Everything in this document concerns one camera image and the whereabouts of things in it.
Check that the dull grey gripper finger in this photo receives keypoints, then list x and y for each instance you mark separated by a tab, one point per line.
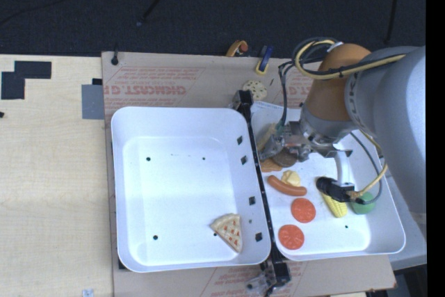
302	153
272	146

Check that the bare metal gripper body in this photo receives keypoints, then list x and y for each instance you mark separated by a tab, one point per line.
301	138

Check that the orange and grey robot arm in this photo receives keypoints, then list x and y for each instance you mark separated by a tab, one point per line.
382	97

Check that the brown round patty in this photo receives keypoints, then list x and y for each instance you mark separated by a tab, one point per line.
283	160

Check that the orange toy bread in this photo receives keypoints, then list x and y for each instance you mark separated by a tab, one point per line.
269	166

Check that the pale yellow lumpy toy food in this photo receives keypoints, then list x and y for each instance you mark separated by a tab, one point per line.
291	178

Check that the thin black rod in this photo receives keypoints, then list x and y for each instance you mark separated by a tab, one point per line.
259	181

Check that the orange sausage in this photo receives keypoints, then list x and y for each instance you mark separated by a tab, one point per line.
286	187

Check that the orange round slice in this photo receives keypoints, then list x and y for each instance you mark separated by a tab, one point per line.
291	237
303	210

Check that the beige round biscuit with holes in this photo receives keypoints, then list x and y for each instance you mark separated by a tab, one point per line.
254	89

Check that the yellow corn cob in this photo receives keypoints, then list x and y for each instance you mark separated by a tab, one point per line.
337	208

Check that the green ball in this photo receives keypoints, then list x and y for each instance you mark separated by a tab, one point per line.
363	208

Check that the white plastic tray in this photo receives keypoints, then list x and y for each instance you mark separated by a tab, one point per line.
180	191
333	236

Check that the yellow pizza slice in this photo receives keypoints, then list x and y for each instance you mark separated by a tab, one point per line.
229	229

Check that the brown cardboard board red print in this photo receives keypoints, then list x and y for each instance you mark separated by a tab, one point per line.
194	87

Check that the black cylinder on white bracket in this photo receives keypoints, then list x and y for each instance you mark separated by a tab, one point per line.
335	186

